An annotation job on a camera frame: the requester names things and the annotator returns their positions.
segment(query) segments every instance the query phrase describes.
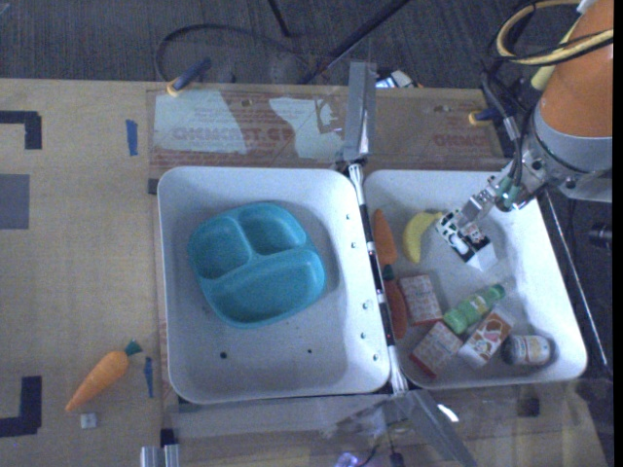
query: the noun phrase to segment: white bin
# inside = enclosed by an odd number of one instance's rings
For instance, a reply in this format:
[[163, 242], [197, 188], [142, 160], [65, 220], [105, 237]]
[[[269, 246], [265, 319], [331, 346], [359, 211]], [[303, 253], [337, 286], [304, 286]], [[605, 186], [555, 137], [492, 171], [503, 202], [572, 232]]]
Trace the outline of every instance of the white bin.
[[[452, 171], [378, 171], [364, 182], [370, 215], [384, 210], [397, 243], [407, 221], [425, 209], [447, 210], [482, 188], [488, 174]], [[388, 351], [354, 187], [324, 169], [177, 167], [158, 188], [170, 381], [192, 403], [370, 393], [389, 377]], [[310, 234], [327, 270], [325, 294], [305, 310], [259, 329], [226, 325], [211, 310], [188, 262], [190, 234], [202, 221], [257, 201], [276, 202]], [[408, 358], [423, 337], [410, 330], [398, 343], [403, 374], [423, 388], [457, 388], [578, 377], [586, 350], [536, 203], [521, 211], [494, 210], [482, 224], [499, 263], [480, 272], [463, 265], [441, 237], [424, 236], [420, 265], [401, 258], [397, 275], [431, 275], [444, 309], [484, 285], [512, 275], [508, 302], [516, 330], [537, 331], [559, 347], [542, 369], [492, 361], [473, 371], [458, 358], [436, 379]]]

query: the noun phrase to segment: gray square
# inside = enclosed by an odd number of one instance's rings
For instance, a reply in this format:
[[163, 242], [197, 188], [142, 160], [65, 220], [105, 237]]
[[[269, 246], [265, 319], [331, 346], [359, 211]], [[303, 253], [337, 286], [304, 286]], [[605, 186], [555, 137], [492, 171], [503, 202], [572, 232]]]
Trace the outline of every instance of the gray square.
[[27, 230], [30, 175], [0, 174], [0, 230]]

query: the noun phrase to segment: green bottle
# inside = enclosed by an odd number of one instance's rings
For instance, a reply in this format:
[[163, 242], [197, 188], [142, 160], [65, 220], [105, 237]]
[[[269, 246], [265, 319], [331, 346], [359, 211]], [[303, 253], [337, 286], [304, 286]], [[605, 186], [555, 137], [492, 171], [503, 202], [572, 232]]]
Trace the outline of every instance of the green bottle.
[[444, 314], [444, 322], [452, 331], [461, 335], [467, 327], [480, 321], [501, 300], [506, 291], [501, 284], [495, 284], [468, 296]]

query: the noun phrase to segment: banana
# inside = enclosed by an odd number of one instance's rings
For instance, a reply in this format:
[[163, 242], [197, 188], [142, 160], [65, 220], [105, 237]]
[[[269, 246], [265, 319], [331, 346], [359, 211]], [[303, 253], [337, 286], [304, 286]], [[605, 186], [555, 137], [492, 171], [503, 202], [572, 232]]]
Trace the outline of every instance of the banana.
[[402, 250], [407, 259], [413, 263], [419, 263], [421, 257], [421, 235], [430, 224], [439, 220], [443, 213], [422, 212], [414, 216], [402, 233]]

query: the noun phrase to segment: orange cylinder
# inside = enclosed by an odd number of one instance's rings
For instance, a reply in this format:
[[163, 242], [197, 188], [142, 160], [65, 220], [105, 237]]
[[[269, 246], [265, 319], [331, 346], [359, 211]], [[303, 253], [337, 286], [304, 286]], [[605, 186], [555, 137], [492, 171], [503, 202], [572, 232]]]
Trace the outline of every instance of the orange cylinder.
[[[570, 40], [614, 26], [614, 0], [598, 0], [578, 20]], [[556, 66], [540, 99], [550, 127], [580, 137], [612, 136], [614, 45]]]

